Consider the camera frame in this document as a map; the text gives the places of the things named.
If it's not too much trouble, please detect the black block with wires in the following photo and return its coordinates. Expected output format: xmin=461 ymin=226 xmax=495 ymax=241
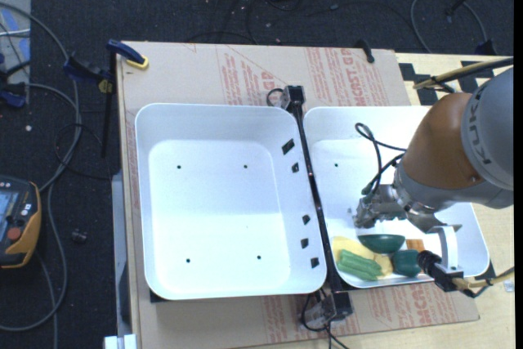
xmin=279 ymin=84 xmax=306 ymax=110
xmin=302 ymin=289 xmax=354 ymax=331

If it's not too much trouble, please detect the thin black rod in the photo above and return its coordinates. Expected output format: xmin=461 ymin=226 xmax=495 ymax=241
xmin=290 ymin=100 xmax=342 ymax=293

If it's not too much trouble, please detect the white plastic tray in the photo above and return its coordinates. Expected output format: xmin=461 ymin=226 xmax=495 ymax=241
xmin=134 ymin=102 xmax=329 ymax=302
xmin=302 ymin=105 xmax=491 ymax=290

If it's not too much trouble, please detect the green toy pepper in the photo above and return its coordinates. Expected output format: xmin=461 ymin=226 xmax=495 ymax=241
xmin=392 ymin=249 xmax=422 ymax=279

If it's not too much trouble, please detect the green ribbed toy vegetable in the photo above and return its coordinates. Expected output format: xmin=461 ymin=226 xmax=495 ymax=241
xmin=336 ymin=248 xmax=383 ymax=282

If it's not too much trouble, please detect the brown cardboard board red print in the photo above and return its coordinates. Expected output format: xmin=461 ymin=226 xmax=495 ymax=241
xmin=115 ymin=39 xmax=481 ymax=341

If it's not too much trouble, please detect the yellow flat toy food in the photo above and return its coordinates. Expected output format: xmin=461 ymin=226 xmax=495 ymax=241
xmin=331 ymin=235 xmax=396 ymax=280

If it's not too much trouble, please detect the black cylinder on white bracket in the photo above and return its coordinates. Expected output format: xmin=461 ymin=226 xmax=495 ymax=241
xmin=416 ymin=225 xmax=466 ymax=293

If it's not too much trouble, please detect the green bowl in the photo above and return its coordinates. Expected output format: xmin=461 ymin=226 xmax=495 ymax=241
xmin=357 ymin=233 xmax=407 ymax=255

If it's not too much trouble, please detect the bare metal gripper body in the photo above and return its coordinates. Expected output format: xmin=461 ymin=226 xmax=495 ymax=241
xmin=352 ymin=183 xmax=410 ymax=230

